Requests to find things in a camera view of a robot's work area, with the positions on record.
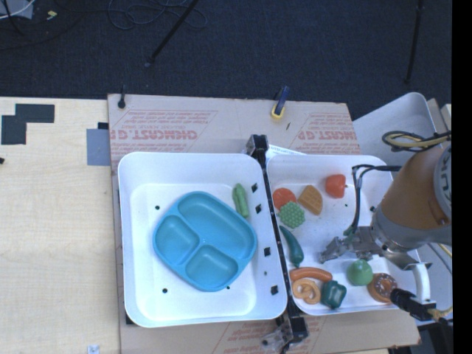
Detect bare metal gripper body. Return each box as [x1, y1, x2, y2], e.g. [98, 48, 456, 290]
[341, 226, 392, 262]

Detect blue divided plate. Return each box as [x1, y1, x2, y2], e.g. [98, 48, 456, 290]
[152, 190, 259, 293]

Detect white printed paper slip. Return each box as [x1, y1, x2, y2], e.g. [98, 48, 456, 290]
[266, 144, 308, 158]

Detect red bell pepper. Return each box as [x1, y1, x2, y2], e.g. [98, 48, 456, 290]
[324, 173, 349, 200]

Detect black block with thin wires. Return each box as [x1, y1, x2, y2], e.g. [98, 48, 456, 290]
[245, 133, 270, 158]
[262, 312, 310, 353]

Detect black cylinder on white bracket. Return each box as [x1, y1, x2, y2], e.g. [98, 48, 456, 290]
[389, 262, 438, 322]

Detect dark green bell pepper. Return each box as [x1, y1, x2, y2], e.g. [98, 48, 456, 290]
[319, 280, 348, 310]

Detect orange tomato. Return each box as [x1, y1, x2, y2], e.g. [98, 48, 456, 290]
[272, 187, 297, 211]

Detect dark green chili pepper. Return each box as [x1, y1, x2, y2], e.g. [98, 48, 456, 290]
[278, 225, 305, 268]

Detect orange pretzel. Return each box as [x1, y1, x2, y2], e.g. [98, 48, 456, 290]
[291, 277, 322, 306]

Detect orange waffle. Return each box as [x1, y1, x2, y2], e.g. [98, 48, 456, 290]
[297, 184, 325, 216]

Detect light green pea pod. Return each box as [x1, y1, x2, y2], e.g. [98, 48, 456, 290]
[232, 182, 251, 220]

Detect brown doughnut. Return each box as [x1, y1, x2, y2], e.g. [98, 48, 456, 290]
[367, 272, 399, 305]

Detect green grapes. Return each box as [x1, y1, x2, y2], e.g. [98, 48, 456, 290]
[277, 201, 307, 230]

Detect light green pear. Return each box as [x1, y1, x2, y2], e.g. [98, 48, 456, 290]
[346, 258, 375, 287]

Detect brown cardboard board red print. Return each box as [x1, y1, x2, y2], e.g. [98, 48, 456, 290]
[106, 93, 422, 354]

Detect orange sausage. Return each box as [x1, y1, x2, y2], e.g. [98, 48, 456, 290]
[288, 266, 334, 284]

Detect white plastic tray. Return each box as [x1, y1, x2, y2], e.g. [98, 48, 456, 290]
[117, 151, 289, 329]
[265, 154, 426, 317]

